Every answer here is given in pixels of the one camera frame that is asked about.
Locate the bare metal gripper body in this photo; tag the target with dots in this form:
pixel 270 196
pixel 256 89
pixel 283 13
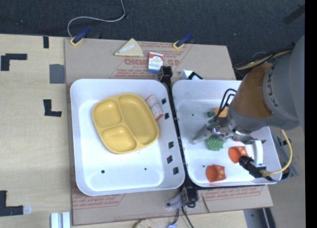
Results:
pixel 226 129

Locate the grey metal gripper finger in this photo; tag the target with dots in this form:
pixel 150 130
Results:
pixel 201 135

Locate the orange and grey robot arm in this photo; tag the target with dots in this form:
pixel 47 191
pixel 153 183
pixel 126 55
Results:
pixel 270 93

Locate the green grapes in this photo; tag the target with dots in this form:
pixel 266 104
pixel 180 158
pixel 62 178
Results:
pixel 215 143

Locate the white plastic tray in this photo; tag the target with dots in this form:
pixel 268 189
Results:
pixel 123 172
pixel 193 152

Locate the orange fries carton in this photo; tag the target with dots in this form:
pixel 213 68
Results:
pixel 235 154
pixel 215 173

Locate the pink and white packet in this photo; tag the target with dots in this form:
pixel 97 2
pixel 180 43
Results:
pixel 155 107

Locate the black block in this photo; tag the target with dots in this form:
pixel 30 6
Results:
pixel 191 195
pixel 166 72

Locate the white and black carton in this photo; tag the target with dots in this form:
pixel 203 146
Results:
pixel 186 74

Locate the yellow divided plate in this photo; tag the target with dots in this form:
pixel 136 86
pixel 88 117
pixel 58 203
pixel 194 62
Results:
pixel 125 123

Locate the red white blue carton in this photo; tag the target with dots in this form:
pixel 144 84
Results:
pixel 155 62

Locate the yellow triangular sandwich slice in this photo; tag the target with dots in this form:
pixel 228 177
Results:
pixel 130 49

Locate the brown cardboard board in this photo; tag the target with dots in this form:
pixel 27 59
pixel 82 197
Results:
pixel 99 66

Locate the black cylinder on white bracket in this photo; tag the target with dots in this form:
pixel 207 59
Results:
pixel 250 164

